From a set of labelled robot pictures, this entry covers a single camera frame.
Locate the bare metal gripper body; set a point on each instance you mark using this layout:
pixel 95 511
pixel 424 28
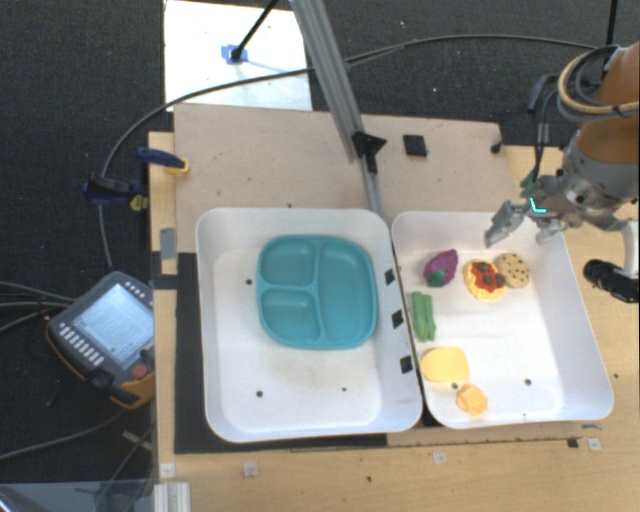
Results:
pixel 575 202

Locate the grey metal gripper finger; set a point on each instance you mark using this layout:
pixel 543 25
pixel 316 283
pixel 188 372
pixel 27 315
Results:
pixel 504 222
pixel 549 231

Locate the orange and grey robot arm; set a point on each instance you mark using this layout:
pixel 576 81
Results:
pixel 612 145

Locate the brown chocolate chip biscuit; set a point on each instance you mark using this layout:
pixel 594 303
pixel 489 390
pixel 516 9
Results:
pixel 514 270

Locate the yellow spaghetti with red sauce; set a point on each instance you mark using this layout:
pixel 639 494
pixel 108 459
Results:
pixel 484 282

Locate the purple grapes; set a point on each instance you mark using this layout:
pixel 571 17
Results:
pixel 442 265

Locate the black block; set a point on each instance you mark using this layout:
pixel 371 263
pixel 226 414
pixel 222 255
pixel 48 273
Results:
pixel 415 145

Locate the white plastic tray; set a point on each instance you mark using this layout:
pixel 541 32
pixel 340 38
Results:
pixel 310 390
pixel 520 350

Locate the green beans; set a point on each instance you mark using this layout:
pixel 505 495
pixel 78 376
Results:
pixel 423 317

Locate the pale yellow flat slice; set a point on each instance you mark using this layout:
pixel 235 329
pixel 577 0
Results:
pixel 445 364

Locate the teal divided plate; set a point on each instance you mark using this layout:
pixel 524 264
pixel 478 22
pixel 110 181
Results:
pixel 345 295

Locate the small yellow-orange lump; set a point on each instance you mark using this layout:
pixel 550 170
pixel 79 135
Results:
pixel 471 400

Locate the brown cardboard board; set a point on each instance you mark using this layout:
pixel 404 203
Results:
pixel 280 160

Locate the black cylinder on white bracket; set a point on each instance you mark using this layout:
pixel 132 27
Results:
pixel 612 281

